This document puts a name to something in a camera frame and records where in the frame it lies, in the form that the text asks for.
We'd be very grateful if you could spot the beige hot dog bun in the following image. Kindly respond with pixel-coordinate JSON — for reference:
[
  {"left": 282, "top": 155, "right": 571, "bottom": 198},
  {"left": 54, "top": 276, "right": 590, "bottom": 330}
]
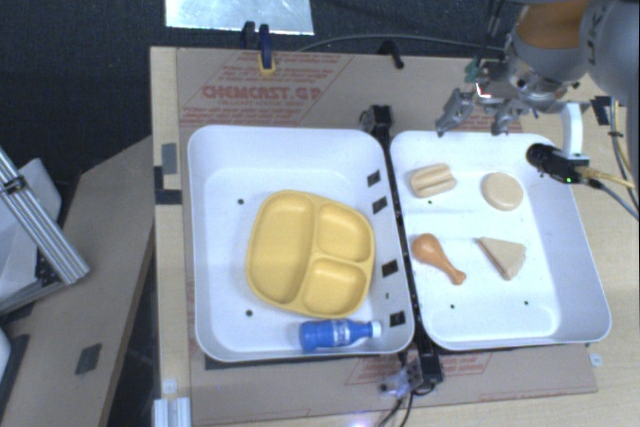
[{"left": 408, "top": 162, "right": 458, "bottom": 199}]

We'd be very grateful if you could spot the blue plastic bottle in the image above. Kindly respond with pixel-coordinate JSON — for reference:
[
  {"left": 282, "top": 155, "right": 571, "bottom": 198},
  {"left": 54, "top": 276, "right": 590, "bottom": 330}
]
[{"left": 298, "top": 317, "right": 383, "bottom": 354}]

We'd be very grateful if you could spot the black cylinder on white bracket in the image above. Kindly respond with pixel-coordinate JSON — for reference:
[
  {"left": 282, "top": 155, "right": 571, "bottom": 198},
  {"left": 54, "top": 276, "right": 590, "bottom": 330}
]
[{"left": 524, "top": 101, "right": 591, "bottom": 185}]

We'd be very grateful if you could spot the beige round biscuit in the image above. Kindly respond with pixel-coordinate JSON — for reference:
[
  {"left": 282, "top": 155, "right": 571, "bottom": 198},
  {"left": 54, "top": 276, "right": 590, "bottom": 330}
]
[{"left": 480, "top": 171, "right": 525, "bottom": 212}]

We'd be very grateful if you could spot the brown cardboard board red print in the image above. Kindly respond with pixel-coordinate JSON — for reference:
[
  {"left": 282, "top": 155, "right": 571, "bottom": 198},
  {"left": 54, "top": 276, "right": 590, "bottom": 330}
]
[{"left": 174, "top": 46, "right": 599, "bottom": 427}]

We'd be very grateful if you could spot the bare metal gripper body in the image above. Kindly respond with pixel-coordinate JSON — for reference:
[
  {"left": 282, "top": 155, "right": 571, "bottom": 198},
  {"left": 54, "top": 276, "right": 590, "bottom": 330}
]
[{"left": 468, "top": 62, "right": 571, "bottom": 115}]

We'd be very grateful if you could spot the thin black rod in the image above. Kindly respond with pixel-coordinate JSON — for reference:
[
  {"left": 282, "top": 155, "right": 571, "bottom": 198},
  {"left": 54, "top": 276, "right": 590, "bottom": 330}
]
[{"left": 375, "top": 124, "right": 432, "bottom": 356}]

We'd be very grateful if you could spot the orange chicken drumstick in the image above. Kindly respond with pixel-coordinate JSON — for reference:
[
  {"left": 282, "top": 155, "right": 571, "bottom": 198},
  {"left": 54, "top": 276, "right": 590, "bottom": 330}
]
[{"left": 410, "top": 232, "right": 468, "bottom": 287}]

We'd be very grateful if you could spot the white plastic tray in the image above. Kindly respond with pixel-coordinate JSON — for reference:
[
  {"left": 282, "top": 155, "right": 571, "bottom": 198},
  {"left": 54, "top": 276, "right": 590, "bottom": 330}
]
[
  {"left": 186, "top": 124, "right": 416, "bottom": 363},
  {"left": 388, "top": 129, "right": 613, "bottom": 352}
]

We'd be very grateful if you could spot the yellow divided plate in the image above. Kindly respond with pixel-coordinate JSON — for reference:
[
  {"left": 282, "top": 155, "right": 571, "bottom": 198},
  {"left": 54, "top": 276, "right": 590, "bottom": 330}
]
[{"left": 244, "top": 188, "right": 377, "bottom": 320}]

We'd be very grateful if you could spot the beige sandwich triangle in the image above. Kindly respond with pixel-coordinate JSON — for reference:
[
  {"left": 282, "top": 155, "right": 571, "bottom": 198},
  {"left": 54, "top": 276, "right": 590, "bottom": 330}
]
[{"left": 474, "top": 235, "right": 528, "bottom": 282}]

